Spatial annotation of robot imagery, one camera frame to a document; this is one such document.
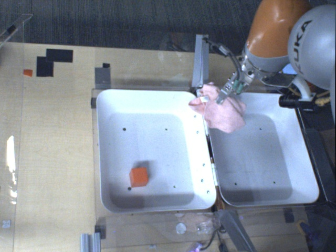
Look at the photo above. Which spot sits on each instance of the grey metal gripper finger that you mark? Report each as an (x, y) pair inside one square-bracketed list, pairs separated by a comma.
[(221, 97)]

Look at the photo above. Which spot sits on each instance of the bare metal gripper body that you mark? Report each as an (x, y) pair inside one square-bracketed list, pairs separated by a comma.
[(248, 73)]

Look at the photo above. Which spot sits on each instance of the pink cloth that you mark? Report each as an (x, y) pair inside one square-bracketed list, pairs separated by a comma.
[(223, 114)]

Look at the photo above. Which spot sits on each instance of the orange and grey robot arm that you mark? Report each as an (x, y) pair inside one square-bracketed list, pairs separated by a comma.
[(275, 22)]

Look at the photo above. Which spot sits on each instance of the white plastic tray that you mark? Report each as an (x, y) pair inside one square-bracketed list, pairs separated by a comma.
[(157, 151), (260, 161)]

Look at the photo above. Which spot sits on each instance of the orange cube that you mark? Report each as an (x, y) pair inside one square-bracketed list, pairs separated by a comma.
[(139, 177)]

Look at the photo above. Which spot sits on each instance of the black cylinder on white bracket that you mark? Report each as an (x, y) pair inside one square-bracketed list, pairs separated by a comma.
[(291, 101)]

